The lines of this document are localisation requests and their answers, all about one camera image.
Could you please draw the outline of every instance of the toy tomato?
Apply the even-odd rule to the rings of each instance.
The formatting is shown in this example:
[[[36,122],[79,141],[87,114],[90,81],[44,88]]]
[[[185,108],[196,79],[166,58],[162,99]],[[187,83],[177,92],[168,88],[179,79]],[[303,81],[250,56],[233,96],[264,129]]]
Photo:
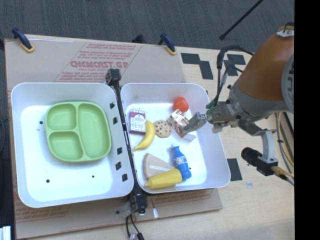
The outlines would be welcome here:
[[[177,98],[173,103],[174,110],[180,110],[181,112],[187,112],[189,105],[184,97]]]

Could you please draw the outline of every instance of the blue bottle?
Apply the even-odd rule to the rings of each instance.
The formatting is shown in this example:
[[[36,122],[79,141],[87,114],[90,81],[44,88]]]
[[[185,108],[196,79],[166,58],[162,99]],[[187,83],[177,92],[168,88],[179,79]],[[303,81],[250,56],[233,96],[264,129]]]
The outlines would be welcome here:
[[[191,171],[189,170],[189,165],[187,159],[183,153],[181,153],[179,149],[179,145],[177,143],[173,143],[171,145],[172,150],[174,151],[173,155],[173,164],[174,167],[177,168],[181,175],[182,180],[185,181],[191,177]]]

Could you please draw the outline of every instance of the cardboard sheet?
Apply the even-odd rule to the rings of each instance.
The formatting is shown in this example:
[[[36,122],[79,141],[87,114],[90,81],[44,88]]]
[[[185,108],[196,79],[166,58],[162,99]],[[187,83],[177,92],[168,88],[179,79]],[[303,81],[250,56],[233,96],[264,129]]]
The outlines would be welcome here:
[[[12,89],[26,82],[103,83],[110,68],[121,72],[120,84],[184,83],[184,73],[178,55],[170,55],[165,46],[118,43],[110,41],[71,39],[26,35],[35,47],[27,53],[17,39],[5,40],[5,62],[10,117],[11,152],[14,135],[11,118]],[[12,156],[14,210],[17,239],[32,238],[108,227],[125,223],[116,210],[127,197],[66,204],[45,208],[30,208],[23,204],[17,190],[14,155]],[[222,209],[217,189],[194,190],[147,198],[148,208],[137,221]]]

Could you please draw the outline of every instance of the toy banana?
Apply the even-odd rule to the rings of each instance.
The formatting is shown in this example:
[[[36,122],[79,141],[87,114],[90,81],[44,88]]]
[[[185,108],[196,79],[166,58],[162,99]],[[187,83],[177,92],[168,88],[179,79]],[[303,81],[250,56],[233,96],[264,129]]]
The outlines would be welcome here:
[[[146,120],[145,121],[145,135],[143,137],[143,139],[141,140],[141,142],[139,143],[139,145],[135,146],[133,148],[133,150],[139,150],[139,149],[146,149],[151,142],[154,140],[156,135],[156,129],[154,124],[149,121]]]

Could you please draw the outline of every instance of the copper-colored cylinder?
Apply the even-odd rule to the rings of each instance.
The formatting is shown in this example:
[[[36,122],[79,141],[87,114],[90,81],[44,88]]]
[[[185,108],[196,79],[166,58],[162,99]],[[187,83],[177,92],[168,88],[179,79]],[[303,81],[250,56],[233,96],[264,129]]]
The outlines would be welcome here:
[[[238,78],[239,89],[252,98],[283,101],[281,76],[293,53],[293,35],[273,34],[258,48]]]

